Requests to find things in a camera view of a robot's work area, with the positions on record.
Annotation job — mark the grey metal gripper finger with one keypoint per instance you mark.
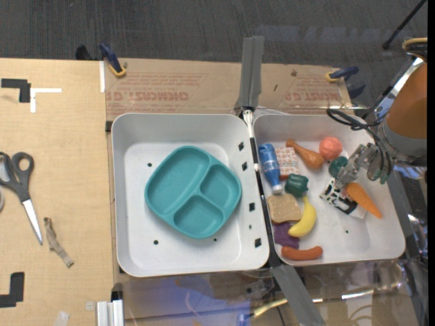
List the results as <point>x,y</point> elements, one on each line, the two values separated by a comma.
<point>348,181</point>
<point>339,181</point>

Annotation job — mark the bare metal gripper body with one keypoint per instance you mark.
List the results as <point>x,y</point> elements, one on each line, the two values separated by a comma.
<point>363,158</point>

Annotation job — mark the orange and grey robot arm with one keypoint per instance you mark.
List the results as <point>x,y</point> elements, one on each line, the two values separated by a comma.
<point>408,114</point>

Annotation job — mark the dark green round vegetable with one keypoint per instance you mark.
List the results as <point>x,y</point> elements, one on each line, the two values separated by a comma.
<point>336,166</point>

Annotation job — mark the black and white carton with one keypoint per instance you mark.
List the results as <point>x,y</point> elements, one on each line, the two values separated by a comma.
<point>334,199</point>

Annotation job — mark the orange carrot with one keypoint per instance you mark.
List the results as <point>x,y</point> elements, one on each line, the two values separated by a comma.
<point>363,198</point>

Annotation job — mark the pink ball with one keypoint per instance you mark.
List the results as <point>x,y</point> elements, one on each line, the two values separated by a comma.
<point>330,147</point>

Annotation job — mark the brown chicken drumstick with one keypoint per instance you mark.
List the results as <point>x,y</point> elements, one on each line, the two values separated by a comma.
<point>309,156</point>

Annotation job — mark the green bell pepper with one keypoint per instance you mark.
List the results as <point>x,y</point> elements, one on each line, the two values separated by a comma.
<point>296,184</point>

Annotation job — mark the yellow banana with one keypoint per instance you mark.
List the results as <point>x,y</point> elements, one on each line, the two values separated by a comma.
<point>307,220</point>

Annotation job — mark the white and red packet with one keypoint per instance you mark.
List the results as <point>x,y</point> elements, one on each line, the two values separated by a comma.
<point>288,160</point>

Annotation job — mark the white plastic tray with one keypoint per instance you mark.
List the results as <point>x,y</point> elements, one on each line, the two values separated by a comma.
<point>142,250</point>
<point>340,239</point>

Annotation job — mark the tan bread slice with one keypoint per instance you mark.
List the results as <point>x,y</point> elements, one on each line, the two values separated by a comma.
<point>283,209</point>

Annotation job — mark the blue plastic bottle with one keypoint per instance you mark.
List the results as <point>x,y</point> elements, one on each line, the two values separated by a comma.
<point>269,163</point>

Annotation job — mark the purple grapes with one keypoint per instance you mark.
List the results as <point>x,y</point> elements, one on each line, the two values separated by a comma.
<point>282,236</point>

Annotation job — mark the orange-red sausage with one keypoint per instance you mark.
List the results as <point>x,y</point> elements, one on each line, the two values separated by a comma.
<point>301,253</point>

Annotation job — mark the teal divided plate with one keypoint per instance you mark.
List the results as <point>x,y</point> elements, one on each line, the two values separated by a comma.
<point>183,178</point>

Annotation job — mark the brown cardboard board red print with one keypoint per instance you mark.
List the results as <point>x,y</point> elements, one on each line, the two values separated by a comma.
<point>210,87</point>

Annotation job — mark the crumpled beige strip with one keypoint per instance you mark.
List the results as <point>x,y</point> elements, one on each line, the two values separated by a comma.
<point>54,241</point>

